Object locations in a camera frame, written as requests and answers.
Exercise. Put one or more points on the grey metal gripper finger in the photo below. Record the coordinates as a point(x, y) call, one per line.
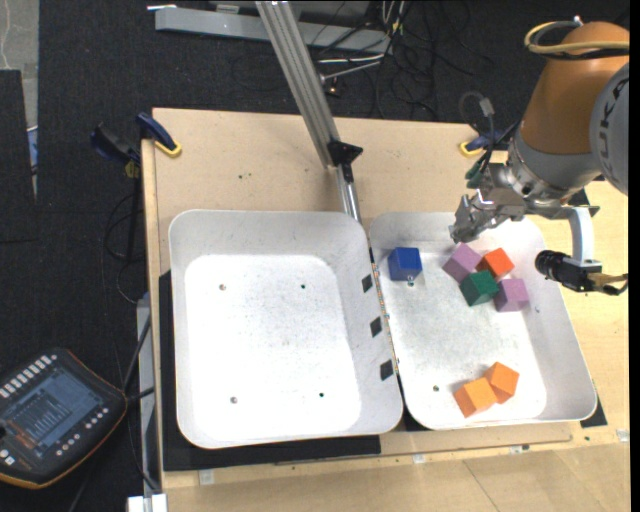
point(461, 220)
point(481, 226)

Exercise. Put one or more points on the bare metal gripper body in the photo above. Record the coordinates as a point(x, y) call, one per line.
point(505, 197)

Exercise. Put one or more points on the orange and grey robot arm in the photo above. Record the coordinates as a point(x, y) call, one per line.
point(565, 110)

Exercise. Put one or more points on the orange cube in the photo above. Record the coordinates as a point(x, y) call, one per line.
point(504, 380)
point(497, 261)
point(475, 397)

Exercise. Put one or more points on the purple cube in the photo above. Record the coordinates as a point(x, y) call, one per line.
point(512, 295)
point(462, 261)

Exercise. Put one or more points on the green cube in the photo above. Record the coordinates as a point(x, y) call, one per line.
point(479, 289)

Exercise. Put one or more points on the blue cube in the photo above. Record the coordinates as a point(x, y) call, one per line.
point(404, 262)

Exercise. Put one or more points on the thin black and white rod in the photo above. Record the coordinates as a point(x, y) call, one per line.
point(385, 310)

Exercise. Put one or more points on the white plastic tray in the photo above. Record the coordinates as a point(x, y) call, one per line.
point(450, 340)
point(270, 340)

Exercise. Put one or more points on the black block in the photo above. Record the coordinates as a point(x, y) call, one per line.
point(344, 151)

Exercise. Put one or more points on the pale wood board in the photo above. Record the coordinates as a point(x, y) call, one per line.
point(250, 165)

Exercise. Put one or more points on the black cylinder on white bracket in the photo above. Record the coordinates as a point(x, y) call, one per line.
point(565, 270)

